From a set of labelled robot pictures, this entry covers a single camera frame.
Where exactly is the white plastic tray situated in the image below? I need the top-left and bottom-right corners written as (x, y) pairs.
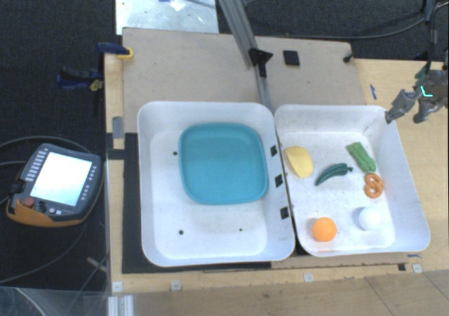
top-left (273, 103), bottom-right (431, 258)
top-left (136, 100), bottom-right (296, 268)

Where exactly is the black block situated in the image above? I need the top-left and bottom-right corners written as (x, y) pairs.
top-left (283, 49), bottom-right (301, 67)

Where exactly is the orange pretzel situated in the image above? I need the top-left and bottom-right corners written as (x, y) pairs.
top-left (363, 172), bottom-right (384, 199)

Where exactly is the orange ball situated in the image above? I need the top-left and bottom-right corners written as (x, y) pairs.
top-left (311, 216), bottom-right (338, 242)

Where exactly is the white ball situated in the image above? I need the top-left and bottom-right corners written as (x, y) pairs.
top-left (358, 206), bottom-right (382, 231)

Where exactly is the dark green chili pepper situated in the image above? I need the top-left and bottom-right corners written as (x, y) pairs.
top-left (314, 162), bottom-right (354, 187)

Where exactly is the light green toy vegetable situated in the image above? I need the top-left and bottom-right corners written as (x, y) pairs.
top-left (346, 141), bottom-right (377, 173)

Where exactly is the blue plate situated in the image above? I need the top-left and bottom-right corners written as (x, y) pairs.
top-left (177, 122), bottom-right (270, 206)

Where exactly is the brown cardboard board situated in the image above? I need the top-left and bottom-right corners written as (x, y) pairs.
top-left (121, 26), bottom-right (417, 275)

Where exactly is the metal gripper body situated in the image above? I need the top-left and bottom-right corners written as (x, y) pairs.
top-left (415, 68), bottom-right (449, 102)

